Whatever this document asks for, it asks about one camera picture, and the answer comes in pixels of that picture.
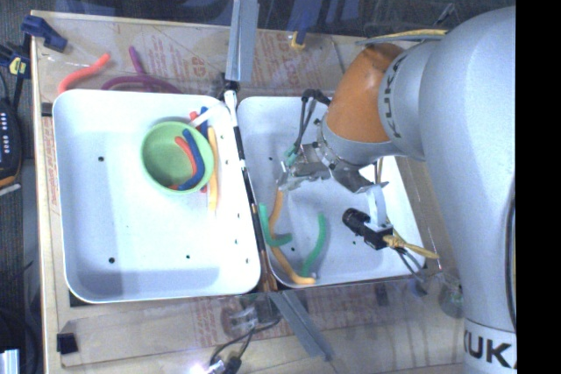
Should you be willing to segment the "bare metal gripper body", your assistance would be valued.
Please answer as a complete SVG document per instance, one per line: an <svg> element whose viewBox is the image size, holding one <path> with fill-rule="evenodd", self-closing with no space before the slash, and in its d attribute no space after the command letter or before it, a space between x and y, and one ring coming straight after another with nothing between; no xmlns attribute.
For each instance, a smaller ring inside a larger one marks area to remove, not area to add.
<svg viewBox="0 0 561 374"><path fill-rule="evenodd" d="M365 177L360 174L362 166L352 164L317 142L300 145L288 155L295 177L308 177L308 182L334 180L354 194L365 191Z"/></svg>

